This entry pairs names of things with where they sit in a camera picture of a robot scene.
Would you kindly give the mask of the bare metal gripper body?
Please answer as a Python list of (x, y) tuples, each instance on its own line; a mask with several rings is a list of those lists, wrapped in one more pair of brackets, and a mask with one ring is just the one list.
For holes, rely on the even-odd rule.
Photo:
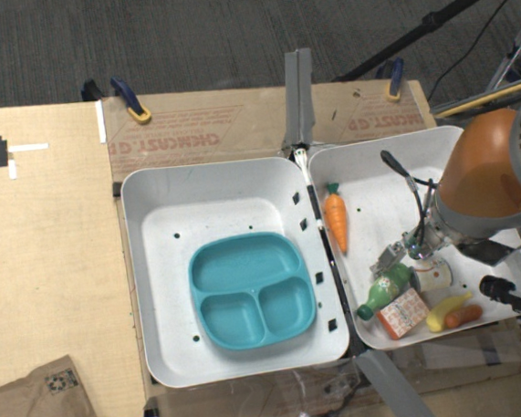
[(456, 232), (445, 221), (426, 220), (402, 235), (402, 243), (412, 259), (423, 260), (449, 245), (455, 245)]

